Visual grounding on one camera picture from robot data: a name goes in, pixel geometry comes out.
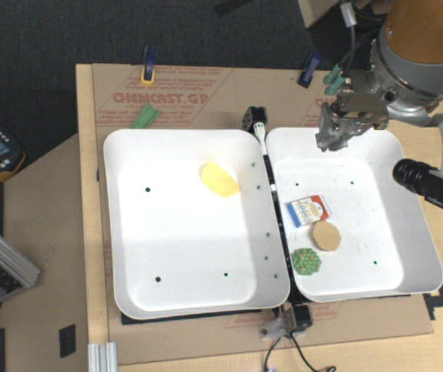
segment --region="round cookie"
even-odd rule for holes
[[[335,251],[340,245],[340,232],[326,220],[314,224],[312,236],[323,251]]]

